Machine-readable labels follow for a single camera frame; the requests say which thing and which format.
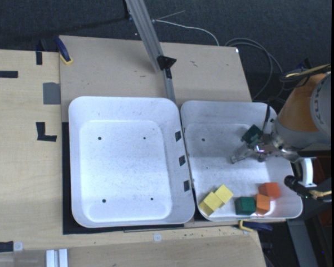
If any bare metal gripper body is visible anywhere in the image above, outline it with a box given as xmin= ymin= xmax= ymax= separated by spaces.
xmin=249 ymin=133 xmax=300 ymax=163

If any white plastic tray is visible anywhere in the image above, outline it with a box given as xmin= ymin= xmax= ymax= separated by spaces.
xmin=68 ymin=95 xmax=196 ymax=229
xmin=180 ymin=100 xmax=304 ymax=223

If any orange cube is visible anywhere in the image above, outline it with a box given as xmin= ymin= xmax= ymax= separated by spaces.
xmin=254 ymin=193 xmax=272 ymax=216
xmin=258 ymin=182 xmax=282 ymax=201

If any yellow cube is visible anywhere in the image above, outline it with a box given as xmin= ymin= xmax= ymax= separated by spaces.
xmin=213 ymin=184 xmax=234 ymax=205
xmin=198 ymin=191 xmax=224 ymax=217

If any green cube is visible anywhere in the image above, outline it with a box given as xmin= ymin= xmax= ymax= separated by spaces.
xmin=234 ymin=196 xmax=257 ymax=216

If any black cylinder on white bracket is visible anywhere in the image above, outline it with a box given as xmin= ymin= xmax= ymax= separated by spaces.
xmin=283 ymin=157 xmax=318 ymax=199

